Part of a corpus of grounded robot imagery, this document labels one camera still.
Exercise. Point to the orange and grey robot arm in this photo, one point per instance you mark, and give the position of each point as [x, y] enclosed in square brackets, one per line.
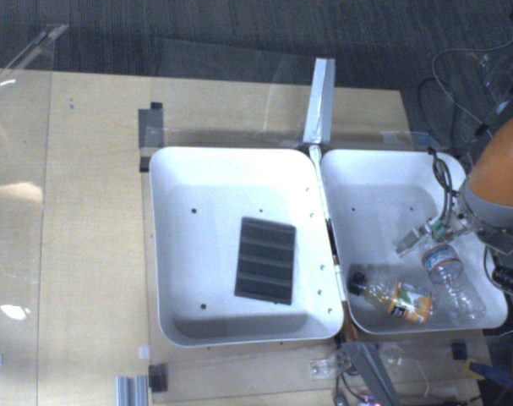
[503, 171]

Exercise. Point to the clear plastic water bottle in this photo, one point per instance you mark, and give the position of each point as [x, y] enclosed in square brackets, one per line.
[446, 269]

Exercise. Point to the black cylinder on white bracket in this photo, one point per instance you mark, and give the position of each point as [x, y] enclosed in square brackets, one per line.
[506, 276]

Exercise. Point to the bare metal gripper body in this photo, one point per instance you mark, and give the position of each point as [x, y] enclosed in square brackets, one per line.
[499, 239]

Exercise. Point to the white plastic tray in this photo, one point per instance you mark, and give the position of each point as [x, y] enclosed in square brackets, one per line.
[378, 226]
[205, 252]

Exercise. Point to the pale wood board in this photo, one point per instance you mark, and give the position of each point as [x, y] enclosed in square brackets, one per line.
[239, 112]

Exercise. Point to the black ribbed rectangular block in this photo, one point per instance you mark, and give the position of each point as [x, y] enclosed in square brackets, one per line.
[265, 260]

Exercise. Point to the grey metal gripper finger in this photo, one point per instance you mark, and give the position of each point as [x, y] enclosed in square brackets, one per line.
[409, 241]

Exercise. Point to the orange juice bottle black cap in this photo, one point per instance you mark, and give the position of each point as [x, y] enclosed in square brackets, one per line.
[402, 300]

